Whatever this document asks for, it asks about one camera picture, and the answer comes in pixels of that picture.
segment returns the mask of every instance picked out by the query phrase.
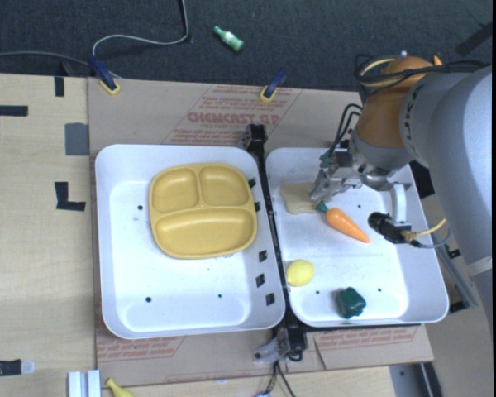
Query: gray floor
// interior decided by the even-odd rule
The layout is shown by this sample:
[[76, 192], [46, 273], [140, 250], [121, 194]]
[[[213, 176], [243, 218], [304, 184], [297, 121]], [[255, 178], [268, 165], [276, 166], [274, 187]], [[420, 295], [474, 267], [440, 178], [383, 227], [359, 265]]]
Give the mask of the gray floor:
[[[422, 206], [430, 224], [440, 218], [441, 209], [435, 195], [423, 199]], [[449, 246], [452, 250], [457, 248], [453, 238], [450, 239]], [[471, 286], [469, 276], [466, 274], [462, 256], [455, 258], [454, 262], [474, 291], [479, 305], [450, 313], [439, 323], [427, 325], [435, 357], [432, 365], [439, 380], [442, 396], [492, 396], [494, 395], [494, 360], [489, 325], [477, 289]], [[446, 272], [444, 277], [451, 303], [459, 301], [460, 296], [451, 277]]]

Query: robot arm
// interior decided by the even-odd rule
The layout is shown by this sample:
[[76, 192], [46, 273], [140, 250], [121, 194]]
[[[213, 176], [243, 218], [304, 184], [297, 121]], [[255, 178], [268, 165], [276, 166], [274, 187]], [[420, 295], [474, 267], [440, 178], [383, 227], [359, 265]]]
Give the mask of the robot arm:
[[311, 199], [362, 184], [386, 190], [409, 161], [427, 167], [492, 332], [492, 66], [467, 72], [416, 57], [385, 61], [347, 151], [323, 156]]

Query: cardboard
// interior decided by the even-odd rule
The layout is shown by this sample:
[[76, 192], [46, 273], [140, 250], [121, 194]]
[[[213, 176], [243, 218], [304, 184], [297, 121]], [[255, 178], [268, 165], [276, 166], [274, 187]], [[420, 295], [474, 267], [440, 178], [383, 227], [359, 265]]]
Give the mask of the cardboard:
[[[252, 353], [271, 339], [270, 330], [124, 340], [106, 329], [100, 310], [93, 162], [111, 144], [239, 146], [251, 123], [266, 126], [267, 154], [285, 146], [329, 146], [346, 105], [360, 104], [358, 94], [280, 88], [272, 102], [262, 103], [260, 87], [129, 79], [118, 83], [120, 93], [111, 96], [96, 79], [88, 80], [96, 354], [103, 383], [108, 377], [130, 386], [268, 375], [270, 366], [255, 363]], [[286, 371], [385, 366], [432, 358], [422, 325], [342, 329], [310, 332], [303, 359], [288, 362]]]

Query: toy carrot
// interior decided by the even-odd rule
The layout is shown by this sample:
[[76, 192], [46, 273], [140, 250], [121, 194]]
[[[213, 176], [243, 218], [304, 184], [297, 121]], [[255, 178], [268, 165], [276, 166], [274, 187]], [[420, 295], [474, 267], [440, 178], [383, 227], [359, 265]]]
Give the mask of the toy carrot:
[[322, 200], [317, 204], [316, 210], [325, 213], [327, 222], [337, 231], [343, 232], [349, 237], [356, 238], [362, 242], [371, 241], [365, 232], [362, 231], [360, 227], [339, 208], [327, 208], [326, 204]]

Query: blue clamp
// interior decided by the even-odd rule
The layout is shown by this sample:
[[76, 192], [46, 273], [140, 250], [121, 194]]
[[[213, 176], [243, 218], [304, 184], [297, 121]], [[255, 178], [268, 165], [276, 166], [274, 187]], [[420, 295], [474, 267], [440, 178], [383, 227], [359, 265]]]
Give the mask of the blue clamp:
[[284, 68], [281, 68], [279, 72], [274, 76], [274, 79], [270, 81], [270, 84], [266, 85], [259, 95], [262, 102], [269, 103], [274, 99], [275, 91], [280, 87], [284, 81], [287, 79], [287, 75], [284, 72]]
[[90, 66], [90, 68], [92, 68], [96, 72], [96, 75], [99, 77], [99, 79], [101, 79], [101, 81], [99, 81], [99, 84], [105, 89], [105, 91], [107, 91], [107, 93], [112, 96], [119, 93], [122, 88], [116, 81], [114, 81], [114, 78], [112, 77], [110, 72], [108, 72], [108, 69], [103, 63], [101, 63], [93, 55], [91, 55], [88, 58], [88, 66]]

